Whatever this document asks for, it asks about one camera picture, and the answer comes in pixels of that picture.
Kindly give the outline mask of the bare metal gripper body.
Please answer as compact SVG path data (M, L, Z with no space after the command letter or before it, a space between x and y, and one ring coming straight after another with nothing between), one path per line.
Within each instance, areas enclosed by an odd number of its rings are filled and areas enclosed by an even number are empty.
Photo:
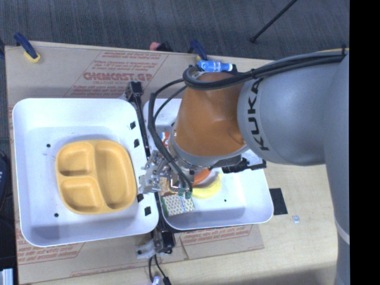
M164 168L164 176L160 178L160 196L179 195L191 196L193 187L200 184L208 176L208 169L200 167L195 169L181 169L185 179L180 177L172 168Z

